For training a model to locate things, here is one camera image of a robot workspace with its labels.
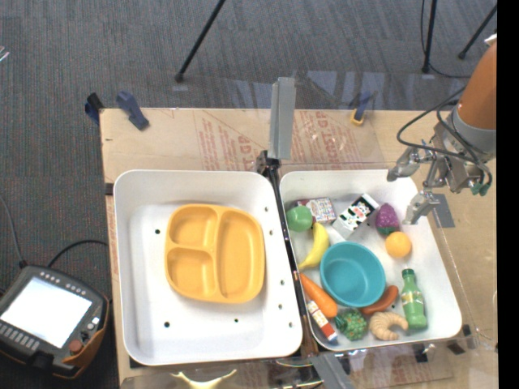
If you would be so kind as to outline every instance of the sausage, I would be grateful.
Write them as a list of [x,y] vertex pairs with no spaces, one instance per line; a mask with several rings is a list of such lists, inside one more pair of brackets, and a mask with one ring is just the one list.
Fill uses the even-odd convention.
[[366,306],[360,309],[360,312],[365,315],[376,313],[377,311],[384,311],[388,308],[393,301],[398,297],[398,287],[396,285],[389,285],[382,294],[382,297],[378,301],[374,302],[370,306]]

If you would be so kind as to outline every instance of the tripod leg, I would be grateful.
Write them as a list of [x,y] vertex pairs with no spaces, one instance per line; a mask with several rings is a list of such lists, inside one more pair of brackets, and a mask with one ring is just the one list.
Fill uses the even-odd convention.
[[432,31],[435,27],[436,3],[438,0],[432,0],[431,14],[429,16],[429,32],[427,33],[427,46],[425,49],[425,59],[423,61],[422,72],[429,72],[429,59],[431,57]]
[[202,30],[202,32],[200,33],[200,36],[196,40],[195,45],[193,46],[193,48],[191,49],[191,52],[187,56],[186,61],[184,61],[184,64],[180,68],[180,71],[175,75],[175,80],[177,82],[182,82],[184,80],[184,72],[187,70],[187,67],[189,66],[189,64],[191,63],[191,60],[195,56],[196,51],[198,50],[200,45],[202,45],[202,41],[204,40],[205,35],[211,28],[212,22],[214,22],[214,20],[217,18],[218,13],[220,12],[220,9],[223,7],[224,3],[225,3],[225,0],[219,0],[216,7],[212,11],[212,14],[208,19],[208,22],[205,24],[204,29]]
[[476,31],[476,33],[472,36],[469,43],[467,43],[467,46],[457,55],[460,59],[465,59],[465,55],[469,51],[472,44],[478,39],[479,34],[483,31],[485,26],[487,26],[488,22],[490,22],[490,19],[492,16],[497,12],[497,3],[495,4],[494,8],[491,10],[491,12],[488,14],[488,16],[483,20],[483,23],[481,23],[481,26],[479,26],[479,29]]

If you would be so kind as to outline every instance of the toy carrot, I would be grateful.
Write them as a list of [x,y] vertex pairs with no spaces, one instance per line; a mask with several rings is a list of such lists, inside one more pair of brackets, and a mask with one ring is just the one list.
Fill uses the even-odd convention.
[[326,291],[317,285],[310,278],[299,272],[302,288],[307,296],[320,308],[324,316],[333,318],[337,315],[337,303],[331,298]]

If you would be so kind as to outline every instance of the green bottle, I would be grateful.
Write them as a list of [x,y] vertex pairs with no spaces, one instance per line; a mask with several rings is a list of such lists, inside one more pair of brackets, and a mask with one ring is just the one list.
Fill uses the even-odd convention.
[[405,319],[411,329],[427,327],[425,305],[422,291],[415,282],[414,270],[407,268],[402,271],[404,286],[401,291],[402,305],[404,306]]

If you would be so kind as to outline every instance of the wooden table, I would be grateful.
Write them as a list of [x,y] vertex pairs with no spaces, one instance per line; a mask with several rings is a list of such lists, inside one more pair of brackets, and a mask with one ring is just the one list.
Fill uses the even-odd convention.
[[[121,383],[161,370],[132,368],[124,349],[114,198],[110,194],[116,178],[130,169],[253,170],[256,157],[268,149],[270,112],[267,109],[143,109],[143,113],[150,126],[142,131],[130,123],[128,114],[121,109],[104,109],[100,113]],[[364,123],[356,126],[350,122],[351,111],[296,110],[292,157],[284,160],[283,165],[304,165],[305,169],[317,170],[339,169],[344,163],[351,169],[390,168],[405,150],[396,139],[397,131],[418,113],[421,112],[370,111]],[[429,114],[402,136],[421,143],[433,135],[435,124],[436,118]],[[420,382],[427,382],[427,387],[456,389],[498,387],[494,351],[497,342],[495,160],[490,168],[494,183],[485,197],[474,197],[469,191],[453,194],[447,188],[438,189],[447,200],[455,227],[433,229],[437,242],[444,244],[442,257],[451,281],[456,284],[464,321],[470,325],[472,336],[477,337],[477,349],[470,348],[472,340],[458,340],[464,353],[437,350],[437,356],[434,353],[430,356],[434,361],[429,361],[433,371],[400,369],[400,376],[395,376],[394,364],[377,365],[376,359],[371,359],[371,364],[365,361],[363,370],[361,367],[358,374],[352,372],[350,376],[360,387],[397,384],[424,387]],[[423,165],[413,176],[417,186],[425,180],[427,170],[428,166]],[[428,217],[435,227],[433,215]],[[254,383],[257,387],[266,382],[261,373],[259,368]]]

